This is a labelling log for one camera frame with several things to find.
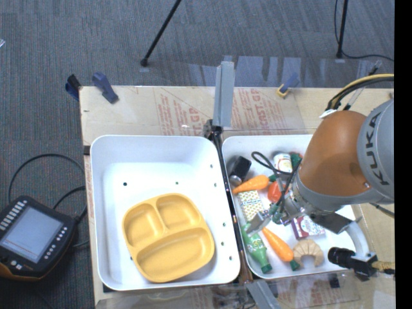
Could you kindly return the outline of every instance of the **blue clamp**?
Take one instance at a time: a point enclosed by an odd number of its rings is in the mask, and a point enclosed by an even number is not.
[[[67,78],[66,91],[73,96],[76,101],[79,101],[79,89],[81,86],[75,75]]]
[[[299,83],[299,79],[297,78],[297,73],[293,72],[292,76],[277,89],[276,93],[280,97],[284,98],[286,94],[288,93],[289,88],[296,87],[298,83]]]
[[[111,87],[111,84],[108,81],[108,78],[106,77],[105,74],[101,72],[95,72],[95,74],[93,75],[92,81],[97,87],[103,89],[103,96],[110,103],[113,104],[114,102],[118,100],[118,96],[113,91],[113,88]]]

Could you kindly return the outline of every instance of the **orange carrot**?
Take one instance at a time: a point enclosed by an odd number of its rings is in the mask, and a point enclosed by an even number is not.
[[[294,251],[289,247],[288,244],[286,244],[279,236],[274,234],[266,227],[262,229],[262,232],[277,256],[279,256],[279,259],[284,262],[291,262],[291,260],[293,260]]]
[[[232,190],[234,194],[244,191],[261,190],[268,186],[269,177],[266,175],[257,175],[247,181],[244,181]]]

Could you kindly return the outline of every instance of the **gray carpet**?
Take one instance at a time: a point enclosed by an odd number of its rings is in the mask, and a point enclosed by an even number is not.
[[[28,159],[82,162],[79,103],[65,90],[71,74],[84,86],[96,71],[112,85],[214,86],[216,67],[234,61],[235,86],[276,87],[297,72],[299,87],[341,88],[377,61],[379,73],[394,70],[395,0],[349,0],[340,59],[344,0],[183,0],[141,66],[175,1],[0,0],[0,208]],[[46,156],[21,169],[10,197],[52,206],[82,184],[75,164]],[[85,202],[77,191],[59,210],[78,214]],[[76,241],[87,238],[83,219]],[[92,288],[86,245],[38,283],[0,279],[0,308],[89,309]]]

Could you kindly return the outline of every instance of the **green bottle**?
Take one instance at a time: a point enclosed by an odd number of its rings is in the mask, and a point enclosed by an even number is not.
[[[246,230],[249,228],[249,225],[250,224],[247,223],[244,227],[240,228],[243,241],[245,242],[249,254],[260,264],[262,273],[266,274],[272,269],[272,266],[266,257],[267,248],[257,232],[251,237],[247,235]]]

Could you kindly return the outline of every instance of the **metal stand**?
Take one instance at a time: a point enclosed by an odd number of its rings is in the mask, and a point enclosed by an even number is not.
[[[339,34],[338,48],[336,57],[338,59],[342,58],[342,45],[343,45],[343,33],[345,31],[345,22],[346,22],[346,13],[348,12],[348,2],[349,0],[344,0],[343,2],[343,11],[342,11],[342,23],[341,23],[341,33]]]
[[[182,1],[182,0],[176,0],[176,2],[174,3],[171,11],[169,12],[169,15],[167,16],[166,20],[164,21],[160,31],[157,33],[157,36],[154,38],[154,41],[152,42],[152,45],[150,46],[149,50],[147,51],[145,57],[140,61],[140,64],[142,66],[147,66],[147,60],[149,59],[150,54],[152,54],[152,51],[154,50],[154,48],[157,45],[157,42],[159,41],[160,37],[162,36],[162,34],[163,34],[164,30],[166,29],[167,25],[169,24],[169,21],[172,19],[172,16],[173,16],[174,12],[179,7],[180,1]]]

